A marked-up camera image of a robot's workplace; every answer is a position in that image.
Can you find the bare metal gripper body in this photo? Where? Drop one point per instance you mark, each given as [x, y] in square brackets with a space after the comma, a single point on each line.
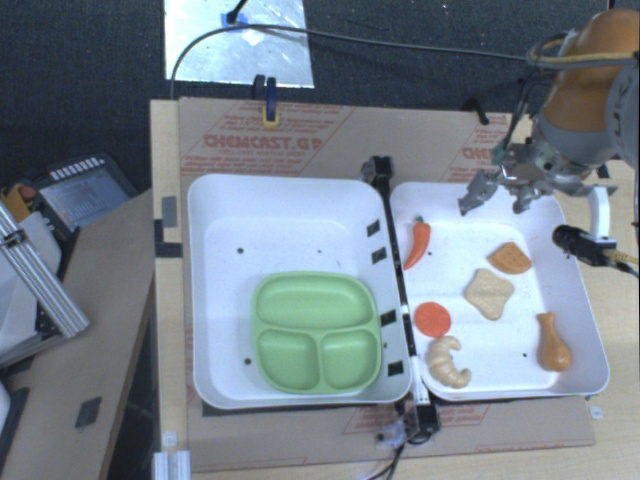
[534, 167]

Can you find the red tomato slice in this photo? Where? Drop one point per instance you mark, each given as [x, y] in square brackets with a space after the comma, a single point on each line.
[432, 320]

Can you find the orange carrot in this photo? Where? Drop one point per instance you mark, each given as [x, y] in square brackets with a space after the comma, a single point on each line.
[419, 248]

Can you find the green divided plate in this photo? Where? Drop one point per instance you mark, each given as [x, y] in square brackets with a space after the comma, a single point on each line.
[315, 333]

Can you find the thin black and white rod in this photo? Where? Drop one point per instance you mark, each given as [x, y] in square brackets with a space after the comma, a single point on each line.
[397, 268]

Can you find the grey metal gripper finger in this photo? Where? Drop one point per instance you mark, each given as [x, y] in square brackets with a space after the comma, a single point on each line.
[523, 200]
[477, 193]

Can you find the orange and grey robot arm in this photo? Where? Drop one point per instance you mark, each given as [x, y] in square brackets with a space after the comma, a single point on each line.
[580, 93]

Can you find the beige croissant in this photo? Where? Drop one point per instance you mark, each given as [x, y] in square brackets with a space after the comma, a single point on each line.
[445, 363]

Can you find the black cylinder on white bracket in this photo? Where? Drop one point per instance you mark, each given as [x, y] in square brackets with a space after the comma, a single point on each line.
[585, 242]

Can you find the orange waffle biscuit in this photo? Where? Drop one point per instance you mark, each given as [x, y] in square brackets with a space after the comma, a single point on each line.
[509, 259]

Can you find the brown cardboard board red print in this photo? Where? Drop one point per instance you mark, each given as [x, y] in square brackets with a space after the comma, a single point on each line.
[320, 133]

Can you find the white plastic tray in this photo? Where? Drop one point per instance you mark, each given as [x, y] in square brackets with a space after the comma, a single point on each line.
[280, 228]
[505, 368]

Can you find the beige bread slice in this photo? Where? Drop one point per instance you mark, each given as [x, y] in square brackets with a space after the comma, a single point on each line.
[488, 293]

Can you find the brown chicken drumstick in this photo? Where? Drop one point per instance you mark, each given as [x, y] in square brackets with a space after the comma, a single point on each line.
[552, 348]

